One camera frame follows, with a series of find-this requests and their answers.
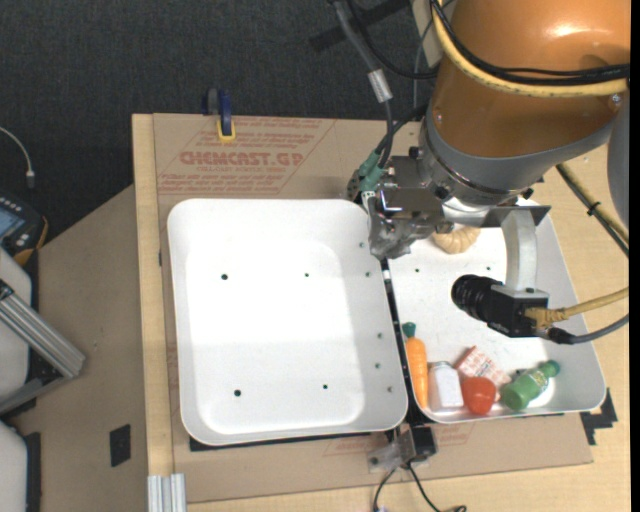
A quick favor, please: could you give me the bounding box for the thin black and white rod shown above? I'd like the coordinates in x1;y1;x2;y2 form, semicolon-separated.
380;257;411;427

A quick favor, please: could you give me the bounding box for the black cylinder on white bracket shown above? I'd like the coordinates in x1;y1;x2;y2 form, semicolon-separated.
451;204;552;339

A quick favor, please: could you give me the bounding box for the pink carton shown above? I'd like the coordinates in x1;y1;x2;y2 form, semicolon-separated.
454;345;504;389

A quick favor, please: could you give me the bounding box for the green bottle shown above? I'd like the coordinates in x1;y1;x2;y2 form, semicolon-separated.
499;359;561;413

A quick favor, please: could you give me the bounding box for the white plastic tray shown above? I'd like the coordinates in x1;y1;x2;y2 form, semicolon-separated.
386;199;608;426
166;198;410;447

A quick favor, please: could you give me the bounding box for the white bottle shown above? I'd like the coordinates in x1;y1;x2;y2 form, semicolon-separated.
427;360;466;412

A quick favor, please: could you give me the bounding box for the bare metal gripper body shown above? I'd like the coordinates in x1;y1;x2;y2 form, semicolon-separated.
348;146;502;227

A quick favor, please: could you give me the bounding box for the orange carrot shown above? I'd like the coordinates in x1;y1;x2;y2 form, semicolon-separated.
401;322;430;411

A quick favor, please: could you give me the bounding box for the beige toy bread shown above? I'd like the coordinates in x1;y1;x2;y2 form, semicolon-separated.
432;224;483;256

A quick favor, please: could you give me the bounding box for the red toy pepper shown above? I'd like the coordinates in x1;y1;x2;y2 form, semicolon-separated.
460;376;498;416

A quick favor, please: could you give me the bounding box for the black block with thin wires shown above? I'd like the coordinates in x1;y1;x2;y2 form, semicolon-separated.
368;424;439;472

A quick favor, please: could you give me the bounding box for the brown cardboard board red print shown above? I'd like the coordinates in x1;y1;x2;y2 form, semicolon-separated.
152;113;596;504

